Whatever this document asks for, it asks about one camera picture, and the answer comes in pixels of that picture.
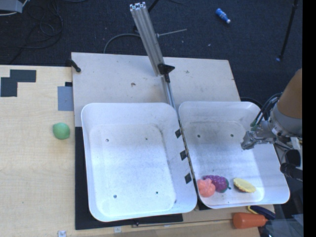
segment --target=white cable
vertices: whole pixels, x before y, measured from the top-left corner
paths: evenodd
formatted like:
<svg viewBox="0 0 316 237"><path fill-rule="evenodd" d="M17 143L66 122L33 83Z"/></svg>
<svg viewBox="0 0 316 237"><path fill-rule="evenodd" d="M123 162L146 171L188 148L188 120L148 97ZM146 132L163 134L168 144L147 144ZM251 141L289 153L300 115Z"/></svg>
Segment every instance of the white cable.
<svg viewBox="0 0 316 237"><path fill-rule="evenodd" d="M27 3L28 1L30 1L30 0L25 0L25 1L24 1L23 5L22 5L22 8L26 5L26 3ZM10 16L10 15L14 15L14 14L16 14L16 13L17 13L17 12L15 11L15 12L10 12L10 13L6 13L6 14L0 14L0 16Z"/></svg>

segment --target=black mat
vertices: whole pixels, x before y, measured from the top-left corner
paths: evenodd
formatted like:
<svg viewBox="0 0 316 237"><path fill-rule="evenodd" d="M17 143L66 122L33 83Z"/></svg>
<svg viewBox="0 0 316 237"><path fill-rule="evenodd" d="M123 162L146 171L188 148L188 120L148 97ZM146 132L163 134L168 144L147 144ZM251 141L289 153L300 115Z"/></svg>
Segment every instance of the black mat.
<svg viewBox="0 0 316 237"><path fill-rule="evenodd" d="M153 224L153 223L171 223L182 222L182 214L162 215L154 217L137 218L131 220L120 220L113 222L101 222L96 220L89 211L88 205L88 191L87 191L87 179L86 168L84 159L84 143L82 127L76 127L76 171L75 171L75 199L76 199L76 215L75 215L75 228L76 230L114 227L124 225L141 225L141 224Z"/></svg>

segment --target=orange handle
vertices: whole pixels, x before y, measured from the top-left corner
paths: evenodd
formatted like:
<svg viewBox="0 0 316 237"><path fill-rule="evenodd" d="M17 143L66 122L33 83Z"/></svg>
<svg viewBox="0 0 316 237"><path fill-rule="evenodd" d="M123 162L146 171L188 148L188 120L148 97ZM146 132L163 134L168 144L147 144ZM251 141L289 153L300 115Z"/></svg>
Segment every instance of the orange handle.
<svg viewBox="0 0 316 237"><path fill-rule="evenodd" d="M268 220L261 214L237 212L233 215L233 224L238 229L262 227Z"/></svg>

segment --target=blue bottle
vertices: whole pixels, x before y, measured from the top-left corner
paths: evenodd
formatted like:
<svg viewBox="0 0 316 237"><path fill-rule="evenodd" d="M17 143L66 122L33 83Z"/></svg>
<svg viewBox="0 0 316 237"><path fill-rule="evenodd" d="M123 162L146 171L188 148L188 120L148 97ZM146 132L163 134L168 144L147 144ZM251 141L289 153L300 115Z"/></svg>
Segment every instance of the blue bottle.
<svg viewBox="0 0 316 237"><path fill-rule="evenodd" d="M225 12L223 12L220 8L218 8L215 13L221 18L223 19L227 24L229 24L231 22L230 19L228 19L227 15Z"/></svg>

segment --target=black bracket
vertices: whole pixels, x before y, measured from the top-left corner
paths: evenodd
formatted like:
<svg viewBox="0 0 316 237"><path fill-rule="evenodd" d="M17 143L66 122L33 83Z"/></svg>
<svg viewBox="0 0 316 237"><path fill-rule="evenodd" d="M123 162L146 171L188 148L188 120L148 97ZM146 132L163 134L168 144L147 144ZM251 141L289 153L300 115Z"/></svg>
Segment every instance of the black bracket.
<svg viewBox="0 0 316 237"><path fill-rule="evenodd" d="M166 82L170 82L169 73L175 69L175 67L160 63L158 64L158 69L161 75L164 75L164 79Z"/></svg>

